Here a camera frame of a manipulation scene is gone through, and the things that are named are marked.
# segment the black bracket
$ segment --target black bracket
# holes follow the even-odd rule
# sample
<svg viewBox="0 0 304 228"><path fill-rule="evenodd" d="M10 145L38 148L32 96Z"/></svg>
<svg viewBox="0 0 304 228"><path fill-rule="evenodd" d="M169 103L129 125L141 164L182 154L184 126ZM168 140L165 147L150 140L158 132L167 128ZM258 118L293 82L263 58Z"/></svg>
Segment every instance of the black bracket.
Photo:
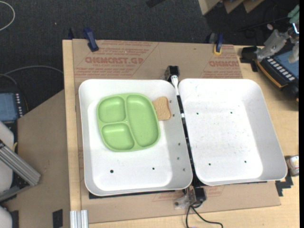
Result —
<svg viewBox="0 0 304 228"><path fill-rule="evenodd" d="M164 80L171 82L172 75L176 75L177 77L180 75L179 66L167 66L167 69L164 73Z"/></svg>
<svg viewBox="0 0 304 228"><path fill-rule="evenodd" d="M241 63L250 63L253 72L258 72L256 58L257 58L257 47L244 47L242 49Z"/></svg>
<svg viewBox="0 0 304 228"><path fill-rule="evenodd" d="M279 194L280 197L283 197L283 189L291 188L291 186L293 186L293 185L294 185L294 183L293 183L293 180L291 178L289 171L285 177L285 181L277 180L275 182L277 193Z"/></svg>
<svg viewBox="0 0 304 228"><path fill-rule="evenodd" d="M63 210L53 212L53 228L63 227Z"/></svg>

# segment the divided plate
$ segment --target divided plate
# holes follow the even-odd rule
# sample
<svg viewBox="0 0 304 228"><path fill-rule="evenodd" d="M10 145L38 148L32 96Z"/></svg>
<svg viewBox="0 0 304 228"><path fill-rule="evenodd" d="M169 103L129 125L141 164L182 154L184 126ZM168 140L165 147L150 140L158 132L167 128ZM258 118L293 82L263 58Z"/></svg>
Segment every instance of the divided plate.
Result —
<svg viewBox="0 0 304 228"><path fill-rule="evenodd" d="M160 138L153 103L142 94L105 97L97 106L96 117L104 144L113 151L144 150Z"/></svg>

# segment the gray floor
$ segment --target gray floor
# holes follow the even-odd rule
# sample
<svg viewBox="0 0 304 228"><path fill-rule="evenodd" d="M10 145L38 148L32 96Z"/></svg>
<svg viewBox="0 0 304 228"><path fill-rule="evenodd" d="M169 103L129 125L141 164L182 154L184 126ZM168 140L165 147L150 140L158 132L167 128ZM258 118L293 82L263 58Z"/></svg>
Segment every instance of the gray floor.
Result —
<svg viewBox="0 0 304 228"><path fill-rule="evenodd" d="M0 31L0 74L46 65L62 70L62 40L74 27L90 27L96 39L203 43L211 32L224 33L224 43L262 45L265 27L250 33L238 29L286 16L299 0L266 0L247 14L240 5L229 15L216 6L203 16L198 0L165 0L149 8L148 0L1 0L16 11L15 21ZM11 19L0 3L0 28ZM63 88L63 77L49 69L11 74L33 109ZM0 89L13 84L0 78Z"/></svg>

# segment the wire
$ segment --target wire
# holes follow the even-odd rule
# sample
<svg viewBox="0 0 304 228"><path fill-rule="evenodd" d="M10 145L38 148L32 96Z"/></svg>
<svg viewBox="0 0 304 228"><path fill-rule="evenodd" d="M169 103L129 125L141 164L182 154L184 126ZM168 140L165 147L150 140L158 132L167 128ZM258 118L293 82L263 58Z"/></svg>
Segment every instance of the wire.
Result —
<svg viewBox="0 0 304 228"><path fill-rule="evenodd" d="M24 67L17 68L17 69L11 70L9 72L6 72L5 75L11 74L11 73L14 73L14 72L17 72L17 71L20 71L20 70L29 69L29 68L36 68L36 67L52 69L52 70L58 71L58 72L63 74L63 72L61 70L59 70L57 68L54 68L54 67L51 67L51 66L24 66Z"/></svg>
<svg viewBox="0 0 304 228"><path fill-rule="evenodd" d="M190 213L190 209L193 209L193 211L198 215L198 217L200 217L203 221L207 222L207 223L210 223L210 224L215 224L215 225L220 225L221 228L223 228L223 225L219 222L213 222L213 221L208 221L208 220L205 220L202 216L200 216L200 214L195 210L196 208L198 208L200 205L194 207L193 205L189 205L189 208L188 208L188 211L187 211L187 216L186 216L186 226L187 228L190 228L188 226L188 216L189 216L189 213Z"/></svg>
<svg viewBox="0 0 304 228"><path fill-rule="evenodd" d="M11 22L8 25L4 26L3 28L0 28L0 31L2 31L4 29L6 29L8 26L10 26L14 22L15 17L16 17L16 13L15 13L14 8L11 5L9 5L7 2L0 1L0 3L3 3L5 5L7 5L7 6L9 6L10 9L13 11L13 19L11 20Z"/></svg>
<svg viewBox="0 0 304 228"><path fill-rule="evenodd" d="M17 85L17 81L15 79L13 79L11 76L8 76L8 75L5 75L5 74L0 74L0 77L2 77L2 76L10 79L11 81L14 82L15 85Z"/></svg>
<svg viewBox="0 0 304 228"><path fill-rule="evenodd" d="M15 142L13 145L13 151L15 152L16 146L17 146L18 142Z"/></svg>

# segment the blue clamp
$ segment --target blue clamp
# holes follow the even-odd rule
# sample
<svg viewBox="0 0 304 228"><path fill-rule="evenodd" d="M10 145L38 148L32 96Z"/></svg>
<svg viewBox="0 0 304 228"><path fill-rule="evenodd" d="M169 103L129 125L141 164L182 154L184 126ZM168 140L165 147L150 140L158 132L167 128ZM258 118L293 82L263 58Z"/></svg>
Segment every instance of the blue clamp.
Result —
<svg viewBox="0 0 304 228"><path fill-rule="evenodd" d="M214 54L217 55L217 56L219 56L222 53L223 40L224 40L224 34L219 33L217 43L216 43L215 48L214 48Z"/></svg>
<svg viewBox="0 0 304 228"><path fill-rule="evenodd" d="M93 31L89 27L84 28L84 37L85 39L89 40L89 43L87 45L89 46L92 52L99 50L99 47L95 41Z"/></svg>

